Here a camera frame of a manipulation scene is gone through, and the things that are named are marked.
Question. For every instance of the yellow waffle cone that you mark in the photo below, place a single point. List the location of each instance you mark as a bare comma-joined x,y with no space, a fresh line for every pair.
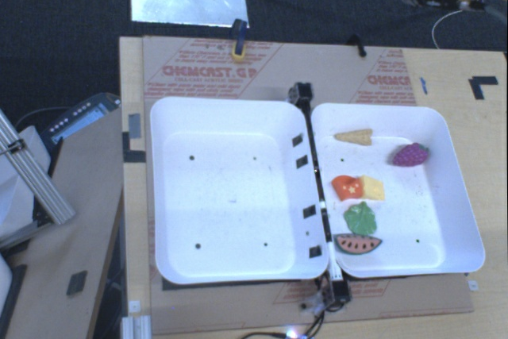
355,137

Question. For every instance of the yellow cheese slice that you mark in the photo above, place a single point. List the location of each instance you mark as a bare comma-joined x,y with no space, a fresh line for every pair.
374,189

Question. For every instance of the white plastic tray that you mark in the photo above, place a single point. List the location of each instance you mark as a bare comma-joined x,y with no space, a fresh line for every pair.
412,202
230,190

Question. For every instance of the green lettuce leaf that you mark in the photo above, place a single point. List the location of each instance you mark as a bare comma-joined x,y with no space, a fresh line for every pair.
360,220

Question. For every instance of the purple grapes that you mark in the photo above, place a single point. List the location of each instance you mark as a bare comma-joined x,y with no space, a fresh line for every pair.
410,155

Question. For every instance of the brown cardboard board red print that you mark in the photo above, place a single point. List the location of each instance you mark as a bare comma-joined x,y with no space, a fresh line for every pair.
337,71

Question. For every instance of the thin black and white rod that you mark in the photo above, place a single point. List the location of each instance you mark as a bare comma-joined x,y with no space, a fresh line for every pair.
317,174

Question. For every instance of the red watermelon slice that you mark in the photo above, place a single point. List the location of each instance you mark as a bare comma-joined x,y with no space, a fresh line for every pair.
357,243

